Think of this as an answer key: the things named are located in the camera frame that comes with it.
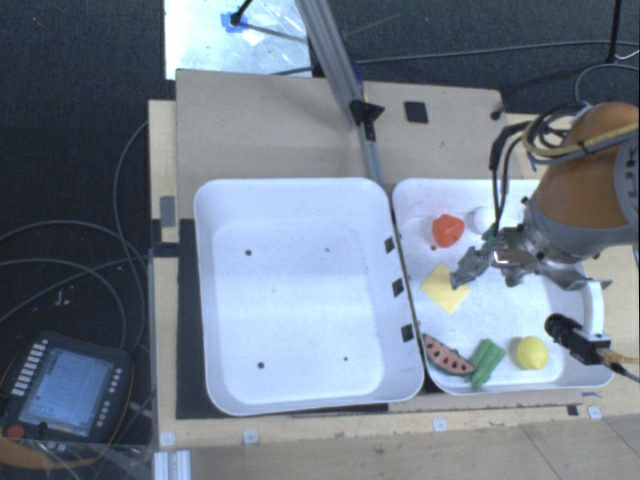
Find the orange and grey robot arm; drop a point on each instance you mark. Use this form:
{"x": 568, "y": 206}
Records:
{"x": 585, "y": 188}

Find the red toy strawberry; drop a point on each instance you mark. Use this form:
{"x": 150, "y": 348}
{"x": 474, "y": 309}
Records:
{"x": 446, "y": 229}

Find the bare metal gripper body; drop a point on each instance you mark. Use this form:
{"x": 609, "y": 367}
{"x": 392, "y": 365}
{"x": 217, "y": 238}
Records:
{"x": 525, "y": 248}

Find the green toy bean pods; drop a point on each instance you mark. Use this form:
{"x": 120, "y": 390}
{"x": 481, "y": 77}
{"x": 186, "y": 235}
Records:
{"x": 486, "y": 363}

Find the yellow toy cheese slice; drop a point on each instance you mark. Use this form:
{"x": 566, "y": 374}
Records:
{"x": 442, "y": 290}

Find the white plastic tray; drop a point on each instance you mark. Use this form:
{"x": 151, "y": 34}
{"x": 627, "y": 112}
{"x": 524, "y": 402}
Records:
{"x": 300, "y": 308}
{"x": 505, "y": 313}

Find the black cylinder on white bracket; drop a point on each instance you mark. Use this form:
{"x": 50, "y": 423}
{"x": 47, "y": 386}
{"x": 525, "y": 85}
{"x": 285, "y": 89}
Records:
{"x": 575, "y": 335}

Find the yellow toy lemon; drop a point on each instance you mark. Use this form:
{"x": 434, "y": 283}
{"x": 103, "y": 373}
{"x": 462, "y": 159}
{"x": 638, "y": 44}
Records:
{"x": 531, "y": 352}

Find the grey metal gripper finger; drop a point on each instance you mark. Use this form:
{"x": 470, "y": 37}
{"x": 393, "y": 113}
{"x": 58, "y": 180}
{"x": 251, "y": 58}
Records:
{"x": 517, "y": 275}
{"x": 467, "y": 268}

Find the white toy egg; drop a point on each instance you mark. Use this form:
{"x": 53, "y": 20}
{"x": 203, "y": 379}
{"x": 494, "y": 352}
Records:
{"x": 481, "y": 218}

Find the toy watermelon slice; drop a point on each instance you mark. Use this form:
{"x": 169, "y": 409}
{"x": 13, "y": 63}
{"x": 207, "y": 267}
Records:
{"x": 445, "y": 358}

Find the brown cardboard board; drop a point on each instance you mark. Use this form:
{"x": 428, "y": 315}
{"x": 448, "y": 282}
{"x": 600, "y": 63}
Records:
{"x": 280, "y": 128}

